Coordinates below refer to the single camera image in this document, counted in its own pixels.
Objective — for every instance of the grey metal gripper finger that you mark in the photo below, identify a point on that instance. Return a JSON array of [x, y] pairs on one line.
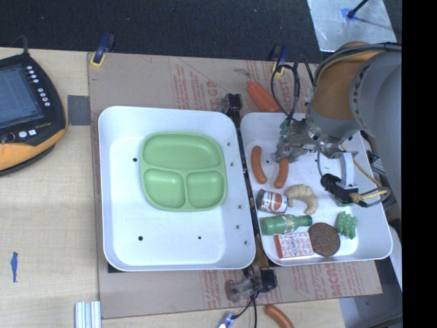
[[280, 154], [294, 155]]

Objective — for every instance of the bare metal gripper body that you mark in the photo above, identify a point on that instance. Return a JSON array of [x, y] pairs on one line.
[[307, 140]]

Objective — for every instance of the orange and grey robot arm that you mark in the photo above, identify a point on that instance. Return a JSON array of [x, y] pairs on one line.
[[375, 91]]

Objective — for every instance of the orange sausage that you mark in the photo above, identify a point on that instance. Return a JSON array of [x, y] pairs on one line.
[[282, 174], [278, 316], [258, 165]]

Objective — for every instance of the beige croissant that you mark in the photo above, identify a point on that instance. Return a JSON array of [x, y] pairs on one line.
[[305, 195]]

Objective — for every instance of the red and white can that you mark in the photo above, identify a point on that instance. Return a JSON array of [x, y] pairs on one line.
[[273, 202]]

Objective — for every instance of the orange carrot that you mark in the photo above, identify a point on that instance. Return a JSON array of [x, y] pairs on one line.
[[263, 97]]

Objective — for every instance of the green bottle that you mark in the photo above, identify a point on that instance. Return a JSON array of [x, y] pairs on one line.
[[283, 225]]

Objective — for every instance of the green broccoli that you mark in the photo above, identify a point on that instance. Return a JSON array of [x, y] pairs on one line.
[[346, 225]]

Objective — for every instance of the brown round biscuit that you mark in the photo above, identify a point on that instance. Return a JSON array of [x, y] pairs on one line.
[[324, 239]]

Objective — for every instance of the orange and white carton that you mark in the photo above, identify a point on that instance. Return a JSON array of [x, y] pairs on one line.
[[293, 245]]

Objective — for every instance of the green divided plate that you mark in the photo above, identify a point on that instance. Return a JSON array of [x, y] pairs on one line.
[[182, 171]]

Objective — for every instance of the white plastic tray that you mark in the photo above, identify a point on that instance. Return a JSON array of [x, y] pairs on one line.
[[170, 238], [368, 231]]

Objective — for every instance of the brown cardboard board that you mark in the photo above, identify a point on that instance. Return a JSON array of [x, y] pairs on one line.
[[153, 80]]

